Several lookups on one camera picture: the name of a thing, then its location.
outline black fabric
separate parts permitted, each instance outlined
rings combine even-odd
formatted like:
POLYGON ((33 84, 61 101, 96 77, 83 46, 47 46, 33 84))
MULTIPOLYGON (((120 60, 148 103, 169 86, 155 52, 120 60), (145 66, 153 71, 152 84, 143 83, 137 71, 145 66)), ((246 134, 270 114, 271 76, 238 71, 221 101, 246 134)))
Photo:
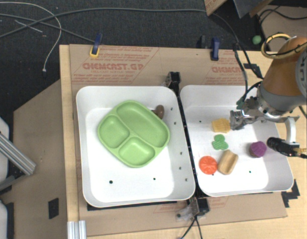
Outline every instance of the black fabric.
MULTIPOLYGON (((35 3, 54 14, 90 7, 134 7, 146 9, 205 9, 204 0, 0 0, 35 3)), ((281 5, 307 7, 307 0, 278 0, 281 5)), ((42 9, 16 4, 0 4, 0 13, 32 19, 49 16, 42 9)), ((251 42, 256 34, 256 18, 248 15, 239 19, 232 0, 224 3, 215 13, 223 17, 236 32, 247 50, 259 50, 251 42)), ((206 43, 212 37, 220 39, 221 49, 231 49, 234 36, 217 17, 201 12, 130 12, 92 11, 59 17, 64 29, 94 39, 103 34, 103 44, 130 46, 159 46, 195 48, 201 35, 206 43)), ((49 20, 47 23, 57 25, 49 20)), ((13 18, 0 16, 0 35, 21 25, 13 18)), ((46 65, 46 79, 42 77, 45 58, 58 37, 58 31, 35 25, 43 31, 25 29, 0 39, 0 116, 10 120, 14 110, 39 94, 60 78, 58 46, 46 65)), ((59 44, 90 44, 90 42, 63 33, 59 44)))

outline blue clamp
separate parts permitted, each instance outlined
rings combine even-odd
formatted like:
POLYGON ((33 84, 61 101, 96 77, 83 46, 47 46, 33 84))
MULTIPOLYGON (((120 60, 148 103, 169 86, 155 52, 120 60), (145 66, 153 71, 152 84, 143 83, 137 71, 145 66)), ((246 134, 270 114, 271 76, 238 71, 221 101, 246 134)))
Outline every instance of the blue clamp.
POLYGON ((98 55, 99 55, 99 45, 101 44, 101 42, 102 42, 102 34, 98 33, 97 36, 96 36, 96 39, 95 39, 95 43, 94 43, 94 45, 92 46, 92 48, 90 49, 90 52, 89 52, 89 55, 91 57, 98 57, 98 55))
POLYGON ((211 60, 218 61, 219 39, 217 37, 212 38, 211 49, 211 60))

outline divided green plate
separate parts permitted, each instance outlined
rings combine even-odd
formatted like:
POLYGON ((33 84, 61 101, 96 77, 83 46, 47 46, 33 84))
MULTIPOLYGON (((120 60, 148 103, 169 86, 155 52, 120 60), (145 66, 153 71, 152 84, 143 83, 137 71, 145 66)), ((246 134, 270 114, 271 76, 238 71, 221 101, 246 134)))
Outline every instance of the divided green plate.
POLYGON ((101 143, 130 167, 150 163, 168 144, 167 125, 137 101, 125 101, 114 107, 100 122, 101 143))

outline red-orange disc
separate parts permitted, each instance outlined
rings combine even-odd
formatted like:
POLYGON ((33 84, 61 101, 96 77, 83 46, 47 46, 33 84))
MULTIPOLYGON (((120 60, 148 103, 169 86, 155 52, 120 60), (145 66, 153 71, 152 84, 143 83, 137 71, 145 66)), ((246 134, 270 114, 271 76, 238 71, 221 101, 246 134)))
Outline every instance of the red-orange disc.
POLYGON ((200 159, 199 167, 205 174, 213 174, 217 171, 217 161, 211 156, 204 156, 200 159))

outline green ball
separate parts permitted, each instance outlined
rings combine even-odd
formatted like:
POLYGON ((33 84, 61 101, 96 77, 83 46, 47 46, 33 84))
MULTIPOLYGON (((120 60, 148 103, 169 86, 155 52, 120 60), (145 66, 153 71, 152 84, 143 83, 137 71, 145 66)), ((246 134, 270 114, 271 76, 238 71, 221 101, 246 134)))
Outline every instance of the green ball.
POLYGON ((262 41, 262 38, 261 38, 261 36, 260 35, 255 35, 254 37, 253 37, 253 39, 252 39, 252 42, 253 42, 253 44, 260 44, 261 43, 261 41, 262 41))

